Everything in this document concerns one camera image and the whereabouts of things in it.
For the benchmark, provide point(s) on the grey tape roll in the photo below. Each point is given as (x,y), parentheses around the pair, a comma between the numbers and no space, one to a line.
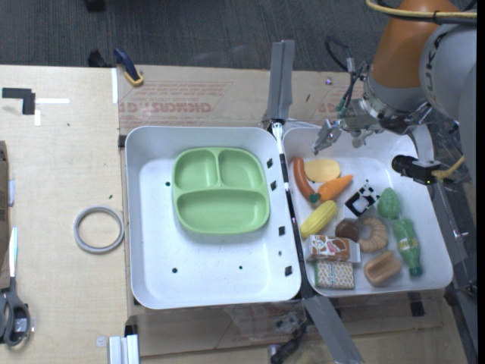
(77,233)

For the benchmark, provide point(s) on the brown cardboard board, red print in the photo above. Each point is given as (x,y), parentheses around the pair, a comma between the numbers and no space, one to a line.
(197,101)

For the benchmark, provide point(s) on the yellow biscuit packet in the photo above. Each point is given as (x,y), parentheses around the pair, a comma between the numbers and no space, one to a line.
(335,274)

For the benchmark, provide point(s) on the white plastic tray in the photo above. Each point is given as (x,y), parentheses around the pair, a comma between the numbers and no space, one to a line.
(212,271)
(428,241)

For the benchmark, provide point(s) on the orange toy carrot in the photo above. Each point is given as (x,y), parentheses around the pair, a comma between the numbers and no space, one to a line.
(333,188)

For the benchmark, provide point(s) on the tan toy croissant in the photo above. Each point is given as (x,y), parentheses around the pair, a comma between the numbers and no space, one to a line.
(377,235)

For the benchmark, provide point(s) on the green toy bottle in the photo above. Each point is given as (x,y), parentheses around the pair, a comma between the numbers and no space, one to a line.
(407,243)

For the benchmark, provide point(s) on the green divided plate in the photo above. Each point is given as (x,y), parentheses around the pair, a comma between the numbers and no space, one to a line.
(221,207)

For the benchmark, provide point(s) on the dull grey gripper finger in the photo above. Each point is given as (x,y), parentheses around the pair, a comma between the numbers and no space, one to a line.
(362,139)
(325,137)

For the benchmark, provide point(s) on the yellow toy corn cob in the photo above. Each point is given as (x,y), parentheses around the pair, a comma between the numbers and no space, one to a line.
(318,219)

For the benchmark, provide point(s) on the black cylinder on white bracket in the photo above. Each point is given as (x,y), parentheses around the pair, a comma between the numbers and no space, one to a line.
(415,167)

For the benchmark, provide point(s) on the orange and white carton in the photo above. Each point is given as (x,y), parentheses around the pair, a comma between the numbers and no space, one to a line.
(329,248)

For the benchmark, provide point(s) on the yellow toy potato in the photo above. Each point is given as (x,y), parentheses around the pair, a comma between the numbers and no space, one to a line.
(322,170)

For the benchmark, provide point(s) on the red toy sausage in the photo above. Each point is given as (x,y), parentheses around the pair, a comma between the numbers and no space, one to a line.
(302,178)

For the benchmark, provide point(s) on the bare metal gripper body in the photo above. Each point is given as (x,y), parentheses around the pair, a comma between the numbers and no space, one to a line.
(363,118)

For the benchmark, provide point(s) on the green toy grapes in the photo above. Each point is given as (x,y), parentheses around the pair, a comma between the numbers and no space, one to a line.
(389,204)

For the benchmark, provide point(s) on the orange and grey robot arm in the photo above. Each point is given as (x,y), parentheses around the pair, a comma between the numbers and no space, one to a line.
(407,44)

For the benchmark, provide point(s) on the tan toy hot dog bun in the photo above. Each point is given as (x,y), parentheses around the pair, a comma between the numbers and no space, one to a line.
(382,268)

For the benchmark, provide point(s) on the brown toy chocolate ball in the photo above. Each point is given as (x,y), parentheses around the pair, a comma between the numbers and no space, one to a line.
(346,230)

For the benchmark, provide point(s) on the black and white carton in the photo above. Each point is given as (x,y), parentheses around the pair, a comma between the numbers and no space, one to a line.
(362,200)

